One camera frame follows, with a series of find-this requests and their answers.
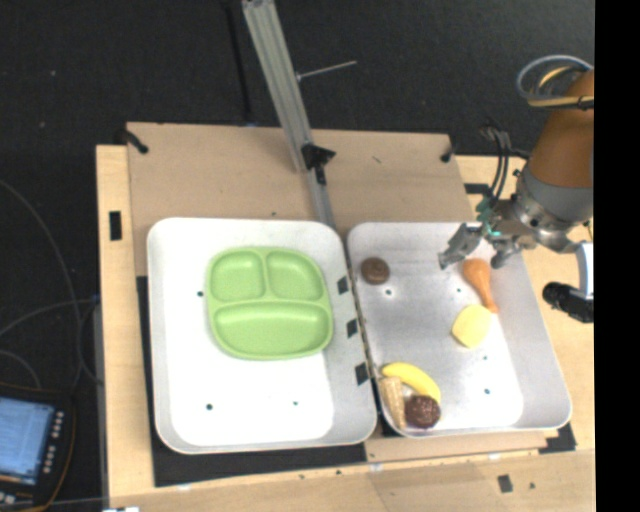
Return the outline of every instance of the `wooden table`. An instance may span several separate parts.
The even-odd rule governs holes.
[[[147,140],[155,137],[158,130],[162,138],[167,135],[167,129],[172,130],[172,137],[176,133],[184,134],[184,144],[189,144],[187,141],[193,140],[193,134],[203,133],[203,130],[205,134],[210,133],[206,130],[214,134],[219,131],[229,133],[228,127],[163,128],[161,125],[142,123],[134,124],[133,128],[137,130],[137,135],[144,135],[143,142],[145,137]],[[285,179],[299,179],[287,174],[290,171],[286,170],[287,157],[283,156],[288,154],[284,136],[279,138],[274,132],[276,129],[257,130],[251,132],[251,137],[257,137],[256,140],[262,138],[268,144],[247,147],[243,151],[262,162],[265,150],[272,156],[275,154],[273,172],[277,177],[273,179],[280,179],[281,172],[286,176]],[[446,136],[322,130],[314,133],[317,134],[316,141],[327,142],[326,146],[330,149],[335,149],[336,144],[341,145],[339,155],[345,152],[351,154],[351,149],[353,152],[368,151],[382,162],[387,157],[380,155],[389,155],[389,159],[396,159],[393,167],[396,176],[402,172],[413,176],[411,173],[416,165],[424,165],[419,163],[421,160],[434,160],[434,154],[446,151],[448,146]],[[398,144],[406,146],[398,151]],[[538,449],[557,436],[555,431],[429,441],[385,438],[377,431],[365,444],[366,463],[154,487],[135,279],[134,247],[135,238],[140,234],[134,236],[136,223],[132,220],[132,210],[136,208],[132,200],[132,181],[136,177],[131,175],[131,165],[132,160],[137,165],[135,159],[138,158],[134,151],[132,147],[99,146],[96,153],[111,506],[135,505],[144,510],[252,511],[406,511],[423,510],[427,503],[434,510],[557,511],[591,510],[595,506],[593,326],[580,324],[564,313],[552,311],[542,301],[542,288],[550,280],[577,283],[578,279],[573,257],[559,256],[544,248],[527,252],[525,259],[572,396],[571,427],[577,441],[576,450],[540,455]],[[185,151],[185,160],[193,157],[193,148],[186,148]],[[222,155],[216,158],[224,161],[233,157]],[[400,180],[400,186],[404,187],[402,193],[394,194],[393,180],[380,173],[367,175],[374,179],[368,179],[364,189],[359,187],[358,180],[363,177],[354,163],[356,161],[346,157],[338,164],[336,160],[335,165],[341,170],[341,177],[331,181],[332,175],[329,175],[330,185],[338,181],[342,187],[340,192],[329,189],[341,231],[363,220],[384,220],[382,216],[391,217],[389,220],[394,221],[405,218],[416,220],[414,217],[421,213],[416,212],[414,201],[428,198],[429,194],[442,201],[443,190],[449,193],[444,200],[454,205],[459,213],[447,214],[445,218],[435,214],[435,218],[423,220],[469,219],[472,215],[470,206],[474,205],[477,198],[465,196],[463,183],[489,183],[496,165],[496,159],[491,157],[456,157],[446,164],[446,172],[442,167],[445,164],[438,164],[432,166],[437,167],[433,173],[427,172],[433,176],[427,176],[424,181],[421,181],[422,178],[418,181],[413,178],[413,181]],[[400,165],[402,162],[406,162],[406,166]],[[432,188],[429,192],[429,185],[433,186],[434,182],[439,183],[438,188],[436,191]],[[174,186],[180,187],[180,183],[176,182]],[[365,190],[369,196],[382,197],[386,194],[384,197],[395,199],[385,201],[377,210],[360,201],[362,211],[359,212],[359,202],[354,202],[353,194],[345,190],[349,186],[360,194]],[[262,192],[259,187],[255,190],[257,201]],[[343,207],[345,197],[349,198],[348,208]],[[443,209],[441,205],[436,205],[436,210],[438,208],[440,211]],[[305,211],[304,215],[312,216],[313,212]],[[113,237],[111,231],[110,222],[116,212],[122,226],[120,237]],[[590,236],[590,233],[585,229],[575,233],[575,236],[582,239]]]

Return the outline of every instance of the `black background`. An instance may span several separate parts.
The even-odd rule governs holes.
[[[302,81],[313,128],[448,133],[461,154],[491,154],[478,132],[491,117],[528,150],[545,116],[517,96],[517,72],[550,54],[595,64],[595,0],[277,6],[297,71],[358,62]],[[239,1],[0,0],[0,180],[41,215],[80,299],[99,296],[95,146],[113,143],[127,121],[277,124]],[[68,299],[43,231],[0,187],[0,329]],[[77,364],[73,319],[70,308],[34,317],[1,337],[0,349],[27,360],[45,387],[64,387]],[[31,384],[6,356],[0,380]],[[83,378],[62,499],[100,494],[95,395]]]

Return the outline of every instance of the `screen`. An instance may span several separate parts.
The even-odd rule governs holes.
[[[0,397],[0,481],[36,483],[54,411],[51,405]]]

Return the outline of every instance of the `green plate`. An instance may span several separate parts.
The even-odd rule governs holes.
[[[265,247],[222,252],[209,264],[205,290],[214,336],[236,357],[307,356],[333,337],[322,272],[301,252]]]

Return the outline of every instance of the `yellow banana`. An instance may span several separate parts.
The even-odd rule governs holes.
[[[382,367],[382,375],[385,377],[398,377],[419,395],[427,395],[440,403],[440,388],[436,382],[422,369],[411,363],[398,361]]]

